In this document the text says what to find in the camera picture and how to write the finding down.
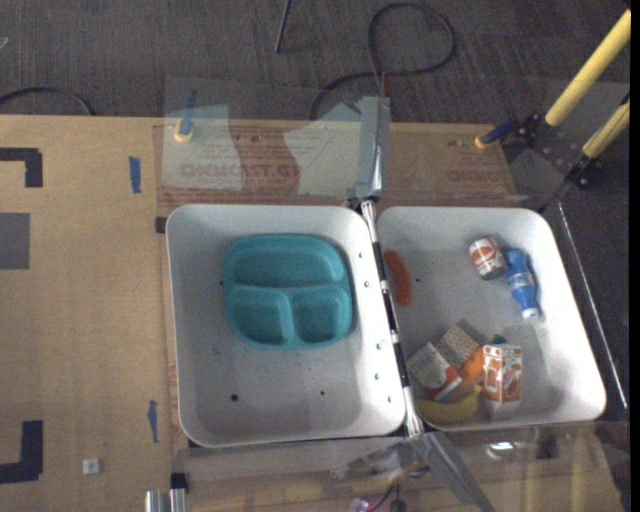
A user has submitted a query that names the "white plastic tray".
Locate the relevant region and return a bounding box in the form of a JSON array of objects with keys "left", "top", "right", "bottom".
[
  {"left": 164, "top": 203, "right": 407, "bottom": 449},
  {"left": 374, "top": 205, "right": 608, "bottom": 432}
]

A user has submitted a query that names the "teal divided plate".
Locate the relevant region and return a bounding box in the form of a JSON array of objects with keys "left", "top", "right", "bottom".
[{"left": 221, "top": 232, "right": 357, "bottom": 351}]

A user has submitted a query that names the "yellow banana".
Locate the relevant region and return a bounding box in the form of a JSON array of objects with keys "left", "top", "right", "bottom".
[{"left": 415, "top": 383, "right": 484, "bottom": 427}]

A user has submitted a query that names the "beige dotted carton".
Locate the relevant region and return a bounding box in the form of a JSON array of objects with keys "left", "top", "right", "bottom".
[{"left": 437, "top": 323, "right": 482, "bottom": 371}]

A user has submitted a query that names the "blue bottle white label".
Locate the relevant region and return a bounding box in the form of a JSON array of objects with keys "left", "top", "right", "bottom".
[{"left": 503, "top": 248, "right": 542, "bottom": 321}]

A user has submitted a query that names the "orange-red sausage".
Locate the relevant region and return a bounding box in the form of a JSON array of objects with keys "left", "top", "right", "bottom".
[{"left": 382, "top": 249, "right": 414, "bottom": 308}]

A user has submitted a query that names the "orange and white can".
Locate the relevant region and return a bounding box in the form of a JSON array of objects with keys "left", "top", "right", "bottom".
[{"left": 467, "top": 235, "right": 509, "bottom": 281}]

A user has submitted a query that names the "orange and white carton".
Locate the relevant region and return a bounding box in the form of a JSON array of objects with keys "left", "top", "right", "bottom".
[{"left": 481, "top": 343, "right": 524, "bottom": 404}]

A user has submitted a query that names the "white carton yellow red print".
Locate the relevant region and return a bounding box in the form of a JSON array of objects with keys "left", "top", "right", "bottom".
[{"left": 405, "top": 342, "right": 464, "bottom": 402}]

